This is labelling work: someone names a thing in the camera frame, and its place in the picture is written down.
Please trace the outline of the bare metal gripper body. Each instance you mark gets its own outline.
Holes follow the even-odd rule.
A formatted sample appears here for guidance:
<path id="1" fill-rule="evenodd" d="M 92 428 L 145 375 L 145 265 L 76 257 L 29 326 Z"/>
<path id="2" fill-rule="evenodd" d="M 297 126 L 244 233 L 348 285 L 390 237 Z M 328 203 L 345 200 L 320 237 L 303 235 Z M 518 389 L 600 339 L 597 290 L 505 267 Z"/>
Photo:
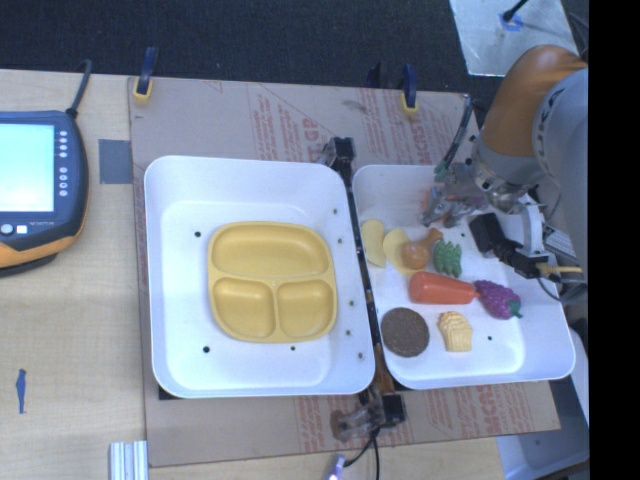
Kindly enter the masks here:
<path id="1" fill-rule="evenodd" d="M 519 213 L 519 200 L 531 188 L 527 177 L 510 180 L 485 163 L 441 163 L 439 183 L 446 210 L 451 202 L 463 202 L 471 206 L 469 214 L 488 207 L 504 214 Z"/>

